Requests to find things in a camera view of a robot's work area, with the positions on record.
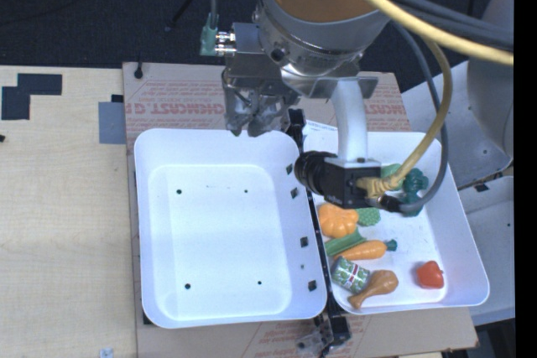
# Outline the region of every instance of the black floor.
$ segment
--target black floor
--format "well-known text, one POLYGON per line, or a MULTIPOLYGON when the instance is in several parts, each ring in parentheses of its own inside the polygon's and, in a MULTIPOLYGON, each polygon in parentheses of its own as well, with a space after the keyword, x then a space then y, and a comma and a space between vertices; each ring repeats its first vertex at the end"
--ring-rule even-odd
MULTIPOLYGON (((134 60, 223 64, 222 59, 198 55, 209 0, 193 0, 185 8, 187 1, 0 0, 0 64, 112 68, 134 60)), ((476 17, 488 2, 435 1, 476 17)), ((220 0, 219 28, 250 23, 255 3, 220 0)), ((451 65, 466 59, 446 53, 451 65)), ((363 70, 395 73, 401 91, 424 80, 408 46, 390 26, 368 49, 361 65, 363 70)), ((434 63, 431 67, 439 73, 434 63)))

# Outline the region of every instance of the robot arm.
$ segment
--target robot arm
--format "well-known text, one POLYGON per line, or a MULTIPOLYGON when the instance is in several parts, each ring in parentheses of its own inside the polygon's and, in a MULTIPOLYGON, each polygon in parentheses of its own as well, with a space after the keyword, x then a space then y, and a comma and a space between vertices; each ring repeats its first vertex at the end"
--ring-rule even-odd
POLYGON ((362 100, 376 82, 358 76, 359 60, 390 18, 363 0, 258 0, 253 23, 235 23, 216 37, 226 58, 222 85, 227 128, 248 126, 257 136, 289 125, 300 97, 330 99, 338 126, 338 154, 304 154, 299 180, 342 207, 371 204, 360 178, 378 177, 368 157, 362 100))

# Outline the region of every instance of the light wood surface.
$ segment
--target light wood surface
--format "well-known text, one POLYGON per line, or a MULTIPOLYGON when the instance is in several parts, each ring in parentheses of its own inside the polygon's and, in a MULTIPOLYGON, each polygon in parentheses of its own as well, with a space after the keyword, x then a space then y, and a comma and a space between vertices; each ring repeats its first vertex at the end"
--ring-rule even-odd
POLYGON ((61 73, 61 96, 31 96, 30 119, 0 120, 0 356, 136 356, 125 145, 99 143, 98 103, 120 70, 61 73))

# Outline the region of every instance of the plastic container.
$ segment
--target plastic container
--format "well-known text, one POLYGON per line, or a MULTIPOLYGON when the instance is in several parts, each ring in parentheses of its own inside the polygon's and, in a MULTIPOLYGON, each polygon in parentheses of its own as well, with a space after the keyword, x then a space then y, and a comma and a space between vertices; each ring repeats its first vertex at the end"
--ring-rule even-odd
MULTIPOLYGON (((422 133, 370 132, 371 157, 401 163, 422 133)), ((337 151, 337 133, 312 132, 305 150, 337 151)), ((326 305, 326 285, 305 189, 292 172, 295 142, 281 132, 259 137, 221 130, 152 129, 134 146, 138 191, 142 304, 164 328, 310 319, 326 305)), ((434 180, 440 144, 416 166, 434 180)), ((315 196, 315 202, 323 202, 315 196)), ((488 281, 448 170, 438 195, 416 217, 381 213, 360 227, 370 239, 398 242, 396 252, 359 262, 393 270, 399 287, 368 298, 359 310, 333 285, 349 313, 473 306, 488 281), (435 259, 442 290, 424 290, 414 270, 435 259)))

